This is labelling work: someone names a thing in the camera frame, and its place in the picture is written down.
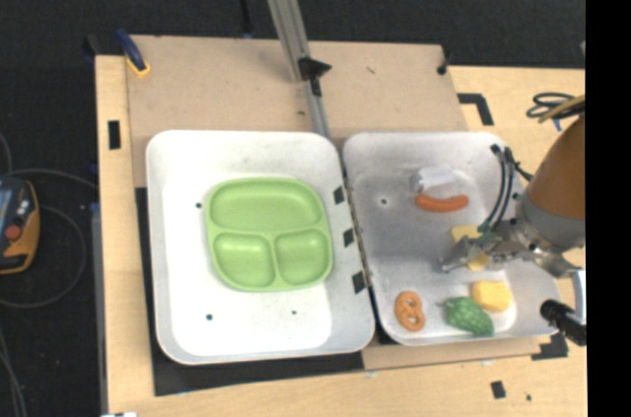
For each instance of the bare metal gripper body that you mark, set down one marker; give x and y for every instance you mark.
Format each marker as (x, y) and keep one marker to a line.
(515, 241)

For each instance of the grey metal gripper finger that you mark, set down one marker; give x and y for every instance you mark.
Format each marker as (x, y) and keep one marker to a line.
(482, 252)
(456, 257)

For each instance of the yellow cheese wedge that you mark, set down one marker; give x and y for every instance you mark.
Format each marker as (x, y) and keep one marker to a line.
(463, 232)

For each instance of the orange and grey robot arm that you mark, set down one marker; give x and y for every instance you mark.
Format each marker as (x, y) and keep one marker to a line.
(562, 173)

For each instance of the yellow cheese block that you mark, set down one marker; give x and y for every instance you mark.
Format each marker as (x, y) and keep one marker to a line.
(493, 296)

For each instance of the orange sausage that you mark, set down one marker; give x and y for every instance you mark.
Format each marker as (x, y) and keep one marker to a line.
(441, 203)

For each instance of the green grapes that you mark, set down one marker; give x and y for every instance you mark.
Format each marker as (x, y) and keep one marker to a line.
(468, 316)

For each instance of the white plastic tray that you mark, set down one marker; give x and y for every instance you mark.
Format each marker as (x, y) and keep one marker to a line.
(182, 218)
(394, 247)

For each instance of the orange pretzel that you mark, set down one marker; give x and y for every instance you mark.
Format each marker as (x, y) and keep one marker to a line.
(410, 311)

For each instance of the green divided plate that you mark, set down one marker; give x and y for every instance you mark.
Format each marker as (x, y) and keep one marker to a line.
(268, 232)

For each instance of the brown flat board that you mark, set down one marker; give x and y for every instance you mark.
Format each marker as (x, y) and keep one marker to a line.
(222, 85)

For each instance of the black cylinder on white bracket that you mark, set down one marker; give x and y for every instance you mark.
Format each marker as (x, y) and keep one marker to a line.
(567, 324)

